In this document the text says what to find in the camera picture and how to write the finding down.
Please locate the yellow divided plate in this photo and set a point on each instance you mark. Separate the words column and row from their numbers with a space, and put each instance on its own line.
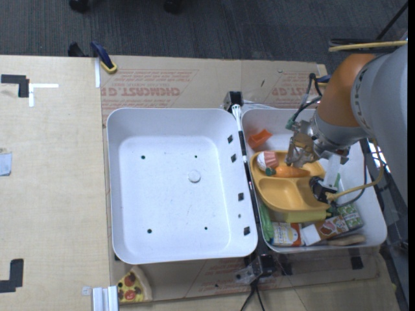
column 285, row 194

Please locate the pizza slice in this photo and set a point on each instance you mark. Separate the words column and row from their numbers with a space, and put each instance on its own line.
column 129, row 287

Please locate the orange carrot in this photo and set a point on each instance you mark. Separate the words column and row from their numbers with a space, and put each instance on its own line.
column 290, row 172

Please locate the brown cardboard board red print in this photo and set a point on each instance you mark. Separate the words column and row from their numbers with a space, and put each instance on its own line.
column 194, row 86

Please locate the small orange cup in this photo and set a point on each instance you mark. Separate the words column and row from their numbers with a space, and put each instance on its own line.
column 258, row 138

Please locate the pink and white cupcake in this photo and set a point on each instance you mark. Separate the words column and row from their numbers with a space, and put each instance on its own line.
column 269, row 160

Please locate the black cylinder on white bracket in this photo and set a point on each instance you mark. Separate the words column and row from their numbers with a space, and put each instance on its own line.
column 324, row 186

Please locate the beige biscuit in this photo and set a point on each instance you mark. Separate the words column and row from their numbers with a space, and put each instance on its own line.
column 347, row 240

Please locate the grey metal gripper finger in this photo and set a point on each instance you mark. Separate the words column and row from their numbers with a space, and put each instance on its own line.
column 303, row 160
column 291, row 155

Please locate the yellow block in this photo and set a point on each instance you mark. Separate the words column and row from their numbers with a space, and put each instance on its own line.
column 304, row 217

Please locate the yellow and white juice carton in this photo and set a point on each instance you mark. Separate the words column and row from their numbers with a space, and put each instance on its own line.
column 285, row 234

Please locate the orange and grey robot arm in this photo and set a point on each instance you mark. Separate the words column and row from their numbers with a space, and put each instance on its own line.
column 379, row 86

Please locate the green and white carton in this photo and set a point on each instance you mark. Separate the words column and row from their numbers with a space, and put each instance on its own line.
column 350, row 215

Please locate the white plastic tray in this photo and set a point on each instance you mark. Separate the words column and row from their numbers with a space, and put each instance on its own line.
column 369, row 219
column 175, row 186

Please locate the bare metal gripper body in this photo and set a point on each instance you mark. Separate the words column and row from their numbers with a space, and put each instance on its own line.
column 303, row 138

